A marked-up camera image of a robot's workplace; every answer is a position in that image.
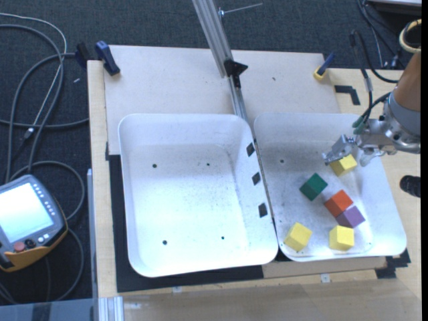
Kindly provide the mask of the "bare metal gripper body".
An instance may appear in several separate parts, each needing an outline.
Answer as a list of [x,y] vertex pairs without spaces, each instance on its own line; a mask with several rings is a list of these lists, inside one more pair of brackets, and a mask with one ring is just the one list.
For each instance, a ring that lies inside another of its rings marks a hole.
[[410,131],[401,121],[405,116],[415,116],[415,112],[399,112],[399,118],[391,107],[384,107],[377,118],[365,120],[360,117],[354,123],[355,143],[364,154],[396,154],[421,152],[420,135]]

